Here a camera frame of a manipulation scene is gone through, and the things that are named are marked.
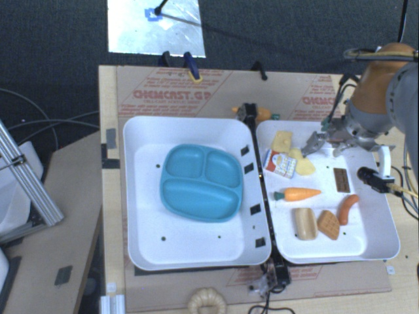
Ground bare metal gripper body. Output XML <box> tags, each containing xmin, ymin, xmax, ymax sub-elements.
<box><xmin>323</xmin><ymin>116</ymin><xmax>378</xmax><ymax>151</ymax></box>

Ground pale yellow toy food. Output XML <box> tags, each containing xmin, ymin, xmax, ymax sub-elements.
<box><xmin>287</xmin><ymin>147</ymin><xmax>317</xmax><ymax>177</ymax></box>

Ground brown chocolate bar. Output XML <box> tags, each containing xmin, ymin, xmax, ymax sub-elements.
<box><xmin>333</xmin><ymin>167</ymin><xmax>351</xmax><ymax>194</ymax></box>

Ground yellow cheese wedge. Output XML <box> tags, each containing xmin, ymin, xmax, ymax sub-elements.
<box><xmin>270</xmin><ymin>130</ymin><xmax>294</xmax><ymax>154</ymax></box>

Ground white and red carton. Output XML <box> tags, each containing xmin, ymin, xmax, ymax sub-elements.
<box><xmin>262</xmin><ymin>148</ymin><xmax>298</xmax><ymax>180</ymax></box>

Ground orange carrot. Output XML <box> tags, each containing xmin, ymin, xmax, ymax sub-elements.
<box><xmin>273</xmin><ymin>186</ymin><xmax>323</xmax><ymax>203</ymax></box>
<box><xmin>231</xmin><ymin>106</ymin><xmax>282</xmax><ymax>122</ymax></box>

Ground thin black rod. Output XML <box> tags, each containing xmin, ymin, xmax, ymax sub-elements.
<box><xmin>245</xmin><ymin>116</ymin><xmax>283</xmax><ymax>268</ymax></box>

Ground orange sausage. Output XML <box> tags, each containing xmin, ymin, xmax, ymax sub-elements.
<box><xmin>337</xmin><ymin>194</ymin><xmax>361</xmax><ymax>226</ymax></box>

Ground brown waffle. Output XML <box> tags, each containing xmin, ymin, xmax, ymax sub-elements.
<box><xmin>316</xmin><ymin>209</ymin><xmax>341</xmax><ymax>241</ymax></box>

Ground beige bread bun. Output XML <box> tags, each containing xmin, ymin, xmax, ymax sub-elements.
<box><xmin>292</xmin><ymin>207</ymin><xmax>319</xmax><ymax>241</ymax></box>

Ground white plastic tray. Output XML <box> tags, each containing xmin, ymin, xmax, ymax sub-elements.
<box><xmin>122</xmin><ymin>115</ymin><xmax>273</xmax><ymax>271</ymax></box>
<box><xmin>255</xmin><ymin>119</ymin><xmax>401</xmax><ymax>265</ymax></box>

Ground blue divided plate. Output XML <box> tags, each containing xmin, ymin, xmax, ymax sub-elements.
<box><xmin>159</xmin><ymin>143</ymin><xmax>244</xmax><ymax>224</ymax></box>

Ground brown cardboard board, red print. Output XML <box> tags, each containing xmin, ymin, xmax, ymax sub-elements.
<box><xmin>116</xmin><ymin>65</ymin><xmax>393</xmax><ymax>314</ymax></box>

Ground beige doughnut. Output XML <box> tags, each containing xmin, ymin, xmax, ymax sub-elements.
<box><xmin>187</xmin><ymin>287</ymin><xmax>228</xmax><ymax>314</ymax></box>

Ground black cylinder on white bracket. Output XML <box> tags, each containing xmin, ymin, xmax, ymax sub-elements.
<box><xmin>356</xmin><ymin>145</ymin><xmax>396</xmax><ymax>194</ymax></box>

